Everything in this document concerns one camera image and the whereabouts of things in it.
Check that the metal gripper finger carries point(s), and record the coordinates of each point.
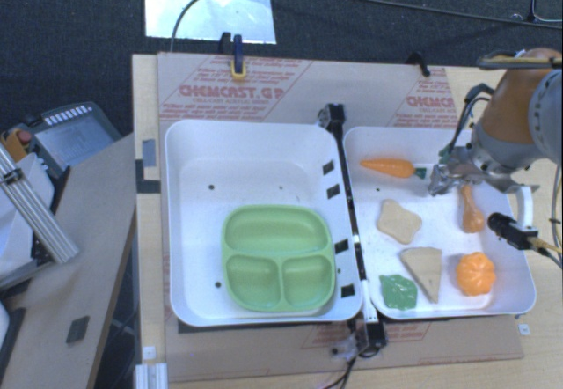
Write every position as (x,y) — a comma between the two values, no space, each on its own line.
(452,181)
(435,182)

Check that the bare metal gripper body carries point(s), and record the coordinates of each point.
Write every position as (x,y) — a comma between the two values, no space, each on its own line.
(466,163)

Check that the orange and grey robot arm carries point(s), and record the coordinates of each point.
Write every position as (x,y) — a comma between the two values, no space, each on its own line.
(512,114)

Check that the white plastic tray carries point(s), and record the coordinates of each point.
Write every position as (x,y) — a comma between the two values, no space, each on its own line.
(444,220)
(246,167)

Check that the orange chicken drumstick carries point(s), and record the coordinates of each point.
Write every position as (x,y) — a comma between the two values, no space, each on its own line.
(472,217)

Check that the orange carrot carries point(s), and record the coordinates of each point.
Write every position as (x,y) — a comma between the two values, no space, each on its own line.
(387,167)

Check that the beige bread slice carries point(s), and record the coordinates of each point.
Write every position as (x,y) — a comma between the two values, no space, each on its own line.
(398,222)

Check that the beige wedge slice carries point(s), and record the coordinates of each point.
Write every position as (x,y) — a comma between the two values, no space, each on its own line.
(424,270)

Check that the thin black and white rod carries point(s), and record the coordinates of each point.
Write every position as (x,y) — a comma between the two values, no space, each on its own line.
(352,220)

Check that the orange pumpkin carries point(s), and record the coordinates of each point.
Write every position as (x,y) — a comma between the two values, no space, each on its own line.
(476,273)

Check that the green lettuce leaf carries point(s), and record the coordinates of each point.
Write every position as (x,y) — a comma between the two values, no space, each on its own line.
(398,292)

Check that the green divided plate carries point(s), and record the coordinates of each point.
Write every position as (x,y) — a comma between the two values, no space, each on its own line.
(272,255)

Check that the brown cardboard board red print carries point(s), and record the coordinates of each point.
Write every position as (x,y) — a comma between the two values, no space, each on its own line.
(281,88)

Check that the black cylinder on white bracket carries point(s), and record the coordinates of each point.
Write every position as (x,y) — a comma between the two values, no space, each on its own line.
(506,226)

